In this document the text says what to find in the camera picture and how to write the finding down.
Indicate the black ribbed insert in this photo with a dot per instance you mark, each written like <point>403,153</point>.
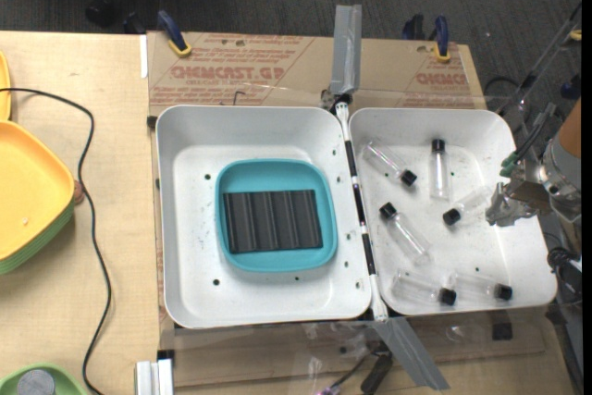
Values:
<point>273,221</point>

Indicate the white plastic tray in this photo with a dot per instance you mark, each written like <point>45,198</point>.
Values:
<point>481,245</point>
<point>189,245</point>

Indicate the yellow plate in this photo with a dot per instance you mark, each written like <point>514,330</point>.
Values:
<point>28,189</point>

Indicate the clear bottle with black cap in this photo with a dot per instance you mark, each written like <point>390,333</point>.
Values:
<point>447,296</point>
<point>452,216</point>
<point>409,177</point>
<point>503,292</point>
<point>438,145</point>
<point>388,210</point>

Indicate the green plate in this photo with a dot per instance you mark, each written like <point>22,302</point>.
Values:
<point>46,254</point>
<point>69,379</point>

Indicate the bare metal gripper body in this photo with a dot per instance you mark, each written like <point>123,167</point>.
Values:
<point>532,195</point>

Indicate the thin black and white rod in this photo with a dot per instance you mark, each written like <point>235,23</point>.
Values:
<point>352,166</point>

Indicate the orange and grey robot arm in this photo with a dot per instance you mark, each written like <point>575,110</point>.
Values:
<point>571,139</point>

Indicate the brown cardboard board red print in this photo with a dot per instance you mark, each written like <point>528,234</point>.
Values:
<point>287,69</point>

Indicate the blue plate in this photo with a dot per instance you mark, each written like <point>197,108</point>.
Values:
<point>277,173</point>

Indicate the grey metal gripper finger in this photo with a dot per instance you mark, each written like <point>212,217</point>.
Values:
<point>497,204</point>
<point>517,216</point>

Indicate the brown round disc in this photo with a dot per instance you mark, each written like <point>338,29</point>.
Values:
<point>79,192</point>

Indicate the grey can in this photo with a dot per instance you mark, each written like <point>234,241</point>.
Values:
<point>36,383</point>

